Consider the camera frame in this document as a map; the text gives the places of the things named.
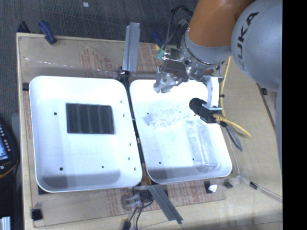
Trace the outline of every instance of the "wooden table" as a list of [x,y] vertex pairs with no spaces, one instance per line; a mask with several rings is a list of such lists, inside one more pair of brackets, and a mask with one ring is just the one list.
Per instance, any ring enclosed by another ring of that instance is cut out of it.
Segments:
[[[119,230],[131,214],[61,224],[49,224],[51,221],[48,223],[44,220],[34,222],[31,219],[31,210],[35,207],[33,202],[38,196],[32,182],[35,174],[31,158],[33,144],[29,141],[31,116],[28,92],[25,91],[27,84],[39,75],[108,77],[122,64],[123,58],[124,42],[121,41],[60,36],[57,39],[57,45],[50,46],[40,34],[18,33],[16,37],[24,229]],[[157,64],[161,64],[155,59],[155,54],[154,45],[140,43],[138,71],[145,78],[152,78]],[[239,70],[233,59],[225,81],[224,109],[227,117],[252,134],[251,139],[241,139],[243,152],[229,148],[235,173],[230,180],[237,183],[232,188],[218,186],[225,199],[176,207],[184,219],[182,226],[176,221],[168,221],[163,212],[157,209],[142,212],[139,229],[280,229],[282,177],[274,127],[266,105],[257,84]],[[57,202],[65,200],[65,196],[50,197],[54,197]],[[79,214],[84,215],[90,210],[85,207]]]

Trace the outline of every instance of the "plastic bottle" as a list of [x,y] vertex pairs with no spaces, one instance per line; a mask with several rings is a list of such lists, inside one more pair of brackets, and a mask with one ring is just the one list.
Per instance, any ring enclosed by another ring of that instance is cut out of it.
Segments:
[[194,166],[202,171],[211,171],[218,165],[214,140],[206,123],[200,119],[192,122],[188,130]]

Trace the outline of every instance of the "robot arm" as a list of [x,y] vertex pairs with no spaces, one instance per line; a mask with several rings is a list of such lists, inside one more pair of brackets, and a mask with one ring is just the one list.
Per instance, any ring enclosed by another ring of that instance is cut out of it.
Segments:
[[[213,84],[215,99],[223,78],[217,75],[232,56],[243,73],[277,92],[276,138],[282,164],[282,14],[283,0],[199,0],[178,49],[164,52],[156,92],[168,92],[188,80]],[[206,103],[207,110],[217,107]]]
[[179,49],[164,53],[155,91],[164,93],[189,79],[207,82],[216,76],[231,55],[231,35],[238,17],[254,1],[199,0]]

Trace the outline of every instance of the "metal bracket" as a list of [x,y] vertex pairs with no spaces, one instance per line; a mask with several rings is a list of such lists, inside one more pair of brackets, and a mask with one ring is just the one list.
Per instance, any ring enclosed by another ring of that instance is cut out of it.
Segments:
[[10,230],[11,229],[11,217],[0,218],[0,230]]
[[144,187],[146,187],[146,189],[152,194],[169,221],[176,220],[178,224],[182,224],[183,218],[180,216],[175,206],[169,200],[168,196],[160,185],[150,185]]
[[122,68],[124,71],[136,72],[140,33],[139,23],[131,22],[130,25],[127,26]]
[[207,105],[209,107],[217,107],[219,104],[220,85],[218,77],[210,77],[207,81],[208,98]]

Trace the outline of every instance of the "blue clamp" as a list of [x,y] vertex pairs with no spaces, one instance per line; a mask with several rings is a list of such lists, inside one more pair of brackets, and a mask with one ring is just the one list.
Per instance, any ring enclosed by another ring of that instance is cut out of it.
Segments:
[[151,36],[153,37],[155,43],[161,48],[163,45],[163,41],[160,36],[155,32],[152,32]]
[[56,38],[53,35],[51,27],[47,21],[44,20],[40,21],[38,23],[38,27],[42,31],[42,33],[46,34],[45,39],[48,41],[48,43],[52,45],[57,42]]

